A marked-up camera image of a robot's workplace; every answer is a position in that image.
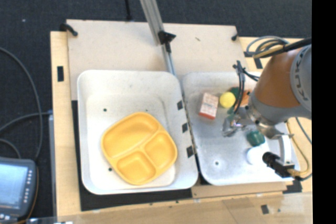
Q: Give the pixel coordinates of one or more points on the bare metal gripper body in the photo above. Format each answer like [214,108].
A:
[245,119]

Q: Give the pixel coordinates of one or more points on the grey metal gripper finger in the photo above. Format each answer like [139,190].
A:
[226,129]
[237,129]

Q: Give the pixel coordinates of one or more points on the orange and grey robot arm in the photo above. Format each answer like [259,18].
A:
[275,81]

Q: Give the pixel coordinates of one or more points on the white plastic tray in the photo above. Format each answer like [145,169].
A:
[126,86]
[223,144]

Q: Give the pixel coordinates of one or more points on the yellow ball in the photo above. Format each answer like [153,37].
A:
[227,99]

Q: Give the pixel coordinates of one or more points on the orange and white carton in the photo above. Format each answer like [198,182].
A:
[208,106]

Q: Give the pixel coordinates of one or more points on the yellow divided plate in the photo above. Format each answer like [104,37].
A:
[136,147]

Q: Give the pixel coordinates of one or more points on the pale flat board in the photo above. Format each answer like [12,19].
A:
[118,47]

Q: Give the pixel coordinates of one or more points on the black cylinder on white bracket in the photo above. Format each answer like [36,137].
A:
[275,161]

